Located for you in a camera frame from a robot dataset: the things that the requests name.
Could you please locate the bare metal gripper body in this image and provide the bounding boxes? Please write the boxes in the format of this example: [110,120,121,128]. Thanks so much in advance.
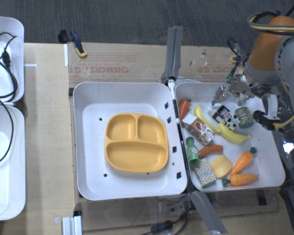
[229,73,282,99]

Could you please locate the green can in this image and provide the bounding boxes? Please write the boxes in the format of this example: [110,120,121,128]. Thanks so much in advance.
[234,106,255,129]

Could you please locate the black and white cow carton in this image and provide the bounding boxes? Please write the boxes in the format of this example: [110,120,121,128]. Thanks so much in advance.
[212,105,241,132]

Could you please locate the yellow banana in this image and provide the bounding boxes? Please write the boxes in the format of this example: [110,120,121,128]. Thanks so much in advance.
[218,122,252,144]
[193,105,221,135]

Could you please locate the dark orange carrot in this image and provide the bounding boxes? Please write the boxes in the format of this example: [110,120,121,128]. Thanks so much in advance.
[178,98,192,128]

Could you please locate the brown and white carton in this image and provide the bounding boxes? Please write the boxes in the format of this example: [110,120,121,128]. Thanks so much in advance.
[182,113,216,147]

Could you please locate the orange sausage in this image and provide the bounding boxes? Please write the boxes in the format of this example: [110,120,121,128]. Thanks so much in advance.
[198,144,224,159]

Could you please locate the white plastic tray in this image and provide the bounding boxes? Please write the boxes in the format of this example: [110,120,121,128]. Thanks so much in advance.
[174,82,286,193]
[73,81,188,201]

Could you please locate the green bottle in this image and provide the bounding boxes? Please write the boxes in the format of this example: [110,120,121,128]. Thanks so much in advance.
[185,136,201,167]

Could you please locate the yellow biscuit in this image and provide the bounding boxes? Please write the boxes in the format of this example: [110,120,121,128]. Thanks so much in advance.
[210,155,233,179]

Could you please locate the white and yellow patterned carton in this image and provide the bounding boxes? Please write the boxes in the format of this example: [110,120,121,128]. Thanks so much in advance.
[193,158,218,188]

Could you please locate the brown cardboard board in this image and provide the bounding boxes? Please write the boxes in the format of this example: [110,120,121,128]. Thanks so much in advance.
[67,42,280,231]

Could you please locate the yellow divided plate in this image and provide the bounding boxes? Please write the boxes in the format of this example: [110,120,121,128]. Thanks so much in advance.
[104,113,170,173]

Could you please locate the black cylinder on white bracket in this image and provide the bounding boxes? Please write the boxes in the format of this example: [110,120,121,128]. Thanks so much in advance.
[252,94,281,131]

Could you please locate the black block with thin wires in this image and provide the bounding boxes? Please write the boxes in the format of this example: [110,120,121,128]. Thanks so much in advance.
[161,75,178,85]

